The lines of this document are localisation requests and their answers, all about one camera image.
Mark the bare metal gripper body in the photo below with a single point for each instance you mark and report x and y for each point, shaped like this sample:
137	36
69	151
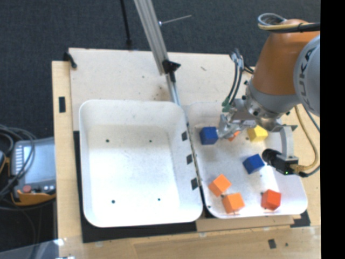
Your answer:
252	115

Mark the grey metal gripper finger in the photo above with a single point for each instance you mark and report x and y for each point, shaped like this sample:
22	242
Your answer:
223	128
235	128

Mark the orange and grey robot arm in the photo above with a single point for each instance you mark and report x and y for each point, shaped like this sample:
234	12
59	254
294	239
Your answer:
280	63

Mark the blue cube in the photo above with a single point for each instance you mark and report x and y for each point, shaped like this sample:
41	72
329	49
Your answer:
253	164
208	136

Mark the yellow cube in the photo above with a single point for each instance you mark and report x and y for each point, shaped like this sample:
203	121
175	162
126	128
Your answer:
258	133

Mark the white plastic tray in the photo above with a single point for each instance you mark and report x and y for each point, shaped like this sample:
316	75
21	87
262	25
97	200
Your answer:
134	166
234	169

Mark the red cube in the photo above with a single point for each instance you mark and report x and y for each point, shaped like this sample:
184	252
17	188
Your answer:
270	199

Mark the pale wood board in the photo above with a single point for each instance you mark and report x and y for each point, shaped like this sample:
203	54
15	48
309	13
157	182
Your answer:
121	74

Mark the black cylinder on white bracket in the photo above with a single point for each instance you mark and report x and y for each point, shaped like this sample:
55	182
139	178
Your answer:
280	160

